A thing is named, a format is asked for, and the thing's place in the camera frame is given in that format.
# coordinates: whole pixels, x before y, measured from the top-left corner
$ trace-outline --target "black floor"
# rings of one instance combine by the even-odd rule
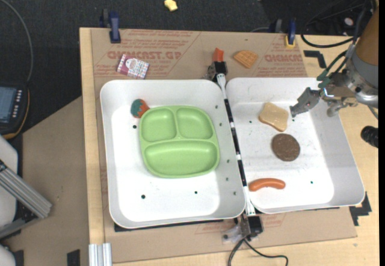
[[[29,82],[31,108],[24,130],[81,95],[79,36],[81,26],[98,26],[103,8],[116,10],[122,28],[240,31],[282,19],[297,21],[297,32],[332,0],[176,0],[173,14],[164,0],[6,0],[23,17],[33,44]],[[30,66],[29,46],[17,16],[0,2],[0,82],[23,82]],[[308,29],[335,34],[336,28]]]

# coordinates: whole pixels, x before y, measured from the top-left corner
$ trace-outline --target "bread slice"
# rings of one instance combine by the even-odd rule
[[[288,127],[288,118],[289,112],[271,102],[265,103],[262,112],[258,116],[262,123],[270,125],[280,132],[285,131]]]

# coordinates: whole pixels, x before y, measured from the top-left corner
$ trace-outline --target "toy meat patty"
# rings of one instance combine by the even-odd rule
[[[271,141],[274,154],[283,161],[293,161],[300,154],[298,141],[289,134],[277,134]]]

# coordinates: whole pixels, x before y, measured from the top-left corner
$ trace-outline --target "blue clamp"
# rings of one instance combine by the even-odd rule
[[[289,22],[288,34],[285,37],[285,45],[287,48],[295,47],[295,19],[291,19]]]
[[[119,17],[116,11],[110,11],[109,24],[111,25],[111,31],[109,32],[111,43],[120,43]]]

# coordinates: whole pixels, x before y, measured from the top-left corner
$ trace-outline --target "wooden table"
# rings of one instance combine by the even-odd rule
[[[87,165],[88,223],[90,244],[103,244],[103,211],[100,186],[99,151],[97,142],[96,100],[93,76],[93,50],[91,29],[80,29],[82,98],[84,108],[85,156]],[[341,37],[309,37],[319,44],[335,43]],[[320,68],[316,61],[310,61],[303,50],[313,48],[305,45],[299,36],[297,45],[303,56],[307,74],[316,76]],[[325,60],[329,63],[343,47],[324,49]],[[365,190],[368,193],[372,212],[360,217],[357,238],[321,243],[305,243],[290,246],[270,247],[261,250],[267,255],[286,255],[290,265],[379,265],[379,210],[378,210],[378,149],[365,143],[360,137],[363,127],[378,127],[378,121],[366,106],[359,105],[340,111],[343,127],[359,168]],[[228,252],[205,255],[182,256],[151,261],[126,262],[115,265],[227,265]],[[240,250],[233,259],[233,265],[283,265],[283,260],[266,261],[251,250]]]

